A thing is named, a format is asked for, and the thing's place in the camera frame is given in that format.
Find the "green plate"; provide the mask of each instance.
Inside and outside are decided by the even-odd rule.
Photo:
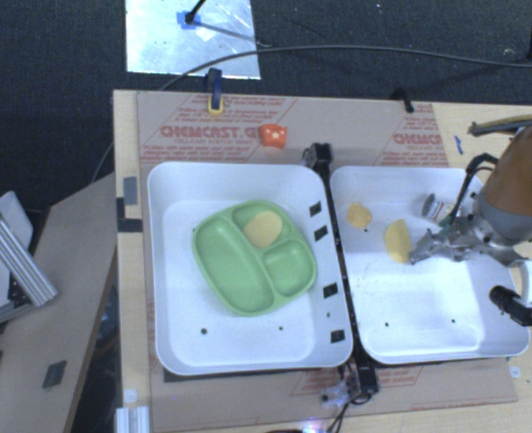
[[[282,220],[278,238],[261,249],[243,233],[264,211]],[[316,279],[316,260],[304,236],[284,210],[267,200],[229,207],[194,230],[192,249],[218,298],[234,313],[259,316],[295,299]]]

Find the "dark background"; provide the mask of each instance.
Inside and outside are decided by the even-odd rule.
[[[388,45],[506,62],[525,58],[532,21],[532,0],[251,3],[256,37],[275,47]],[[112,142],[112,91],[170,78],[126,72],[124,11],[124,0],[0,0],[0,196],[15,190],[40,210],[84,188]],[[225,92],[386,99],[404,87],[414,100],[532,104],[532,69],[367,51],[264,55],[260,68],[262,80],[226,80]],[[173,88],[199,91],[201,80]],[[82,403],[104,425],[111,403],[87,399],[109,387],[101,377],[115,370],[114,353],[92,365]]]

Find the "yellow food item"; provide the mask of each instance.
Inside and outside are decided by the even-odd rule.
[[[350,204],[346,211],[346,219],[352,226],[364,229],[372,221],[372,213],[359,203]]]
[[[243,230],[243,234],[250,244],[259,249],[274,244],[281,232],[282,218],[269,210],[254,216]]]
[[[396,220],[386,229],[384,243],[386,244],[386,251],[392,260],[398,263],[409,262],[412,243],[410,242],[407,224],[403,219]]]

